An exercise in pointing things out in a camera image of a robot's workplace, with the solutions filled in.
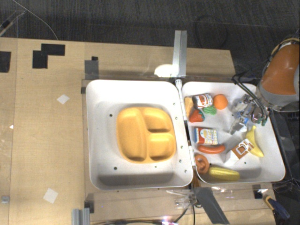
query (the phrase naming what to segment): toy sausage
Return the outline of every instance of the toy sausage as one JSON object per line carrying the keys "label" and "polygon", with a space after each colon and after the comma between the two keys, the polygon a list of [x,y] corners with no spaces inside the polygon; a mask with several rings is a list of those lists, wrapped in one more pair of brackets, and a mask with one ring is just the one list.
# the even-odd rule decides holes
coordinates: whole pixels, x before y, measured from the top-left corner
{"label": "toy sausage", "polygon": [[195,161],[196,161],[196,166],[197,166],[197,172],[199,174],[207,173],[207,171],[210,167],[210,164],[209,164],[208,160],[206,159],[206,157],[201,154],[197,154],[195,156]]}
{"label": "toy sausage", "polygon": [[214,147],[207,147],[207,146],[200,145],[198,147],[198,150],[200,152],[207,153],[207,154],[218,154],[218,153],[225,151],[225,146],[219,145],[219,146],[214,146]]}

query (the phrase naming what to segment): toy donut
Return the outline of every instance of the toy donut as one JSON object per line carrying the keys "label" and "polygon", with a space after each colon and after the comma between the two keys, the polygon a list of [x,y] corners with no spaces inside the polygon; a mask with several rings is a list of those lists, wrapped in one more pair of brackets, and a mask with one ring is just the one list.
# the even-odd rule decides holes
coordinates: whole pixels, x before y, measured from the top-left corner
{"label": "toy donut", "polygon": [[207,171],[210,167],[210,164],[209,164],[208,160],[206,159],[206,157],[201,154],[197,154],[195,156],[195,161],[196,161],[196,166],[197,166],[197,172],[199,174],[207,173]]}

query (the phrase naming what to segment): white diamond sticker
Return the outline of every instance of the white diamond sticker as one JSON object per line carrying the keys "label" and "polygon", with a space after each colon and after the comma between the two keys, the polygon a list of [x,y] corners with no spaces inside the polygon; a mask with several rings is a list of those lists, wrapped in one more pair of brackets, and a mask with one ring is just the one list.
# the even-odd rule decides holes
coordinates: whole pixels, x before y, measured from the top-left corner
{"label": "white diamond sticker", "polygon": [[44,195],[44,199],[47,201],[47,202],[50,202],[50,203],[54,203],[55,202],[55,199],[57,197],[58,193],[55,192],[54,190],[52,190],[51,188],[48,188],[47,192],[45,193]]}
{"label": "white diamond sticker", "polygon": [[67,95],[63,94],[57,99],[57,101],[59,101],[61,104],[65,104],[69,99],[70,98]]}

